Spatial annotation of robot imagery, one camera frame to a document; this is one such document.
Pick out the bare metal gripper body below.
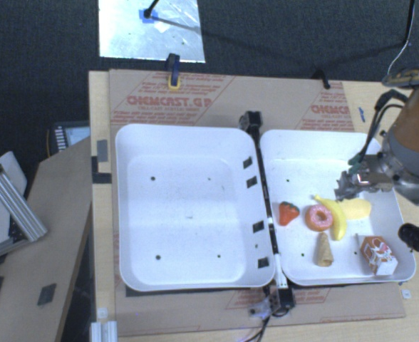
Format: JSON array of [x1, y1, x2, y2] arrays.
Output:
[[351, 152, 403, 195]]

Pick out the pale yellow flat slice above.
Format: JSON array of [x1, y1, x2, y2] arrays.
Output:
[[338, 197, 373, 222]]

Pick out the yellow banana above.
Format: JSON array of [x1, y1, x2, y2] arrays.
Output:
[[313, 194, 348, 242]]

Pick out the pink doughnut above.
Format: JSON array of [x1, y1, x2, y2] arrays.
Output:
[[304, 204, 335, 232]]

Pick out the white plastic tray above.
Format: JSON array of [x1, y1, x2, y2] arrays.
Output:
[[114, 123, 277, 293], [259, 129, 418, 287]]

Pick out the red strawberry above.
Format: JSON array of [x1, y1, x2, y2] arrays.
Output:
[[279, 201, 301, 227]]

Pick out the tan ice cream cone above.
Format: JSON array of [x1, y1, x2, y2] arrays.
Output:
[[314, 231, 335, 268]]

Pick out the orange and white carton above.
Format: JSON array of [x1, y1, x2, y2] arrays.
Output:
[[359, 235, 400, 277]]

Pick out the thin black and white rod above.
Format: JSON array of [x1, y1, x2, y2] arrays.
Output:
[[247, 125, 289, 289]]

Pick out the brown cardboard board red print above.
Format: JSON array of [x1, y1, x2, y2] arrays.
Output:
[[108, 68, 407, 338]]

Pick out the black cylinder on white bracket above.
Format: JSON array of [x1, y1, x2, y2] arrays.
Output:
[[393, 182, 419, 267]]

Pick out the black block with thin wires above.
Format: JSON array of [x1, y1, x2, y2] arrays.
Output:
[[239, 110, 264, 132], [268, 286, 296, 317]]

